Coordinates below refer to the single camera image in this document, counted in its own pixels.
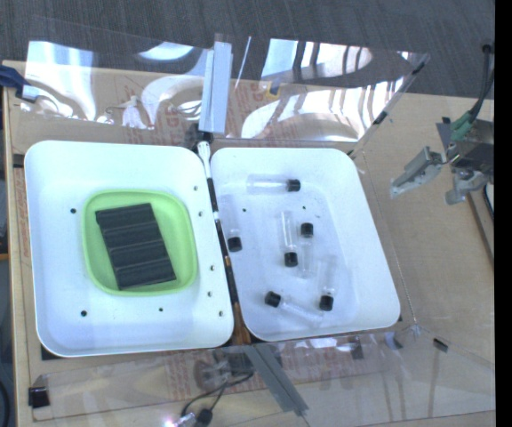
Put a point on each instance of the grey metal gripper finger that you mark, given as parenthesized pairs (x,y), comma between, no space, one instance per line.
(416,171)
(462,187)

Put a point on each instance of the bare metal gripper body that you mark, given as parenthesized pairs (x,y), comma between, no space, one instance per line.
(476,154)

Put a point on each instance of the brown cardboard board red print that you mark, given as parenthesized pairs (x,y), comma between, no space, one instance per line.
(434,256)

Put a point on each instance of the clear bottle with black cap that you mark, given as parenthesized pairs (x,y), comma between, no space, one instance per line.
(288,234)
(327,283)
(230,225)
(300,310)
(307,230)
(267,184)

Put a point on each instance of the white plastic tray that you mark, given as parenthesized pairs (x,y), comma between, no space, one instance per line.
(362,292)
(60,327)

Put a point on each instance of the thin black and white rod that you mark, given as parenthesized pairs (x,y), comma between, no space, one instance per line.
(215,211)

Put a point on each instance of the green plate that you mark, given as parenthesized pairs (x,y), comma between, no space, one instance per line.
(184,234)

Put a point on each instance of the black ribbed rectangular block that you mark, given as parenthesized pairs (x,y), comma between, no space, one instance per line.
(136,246)

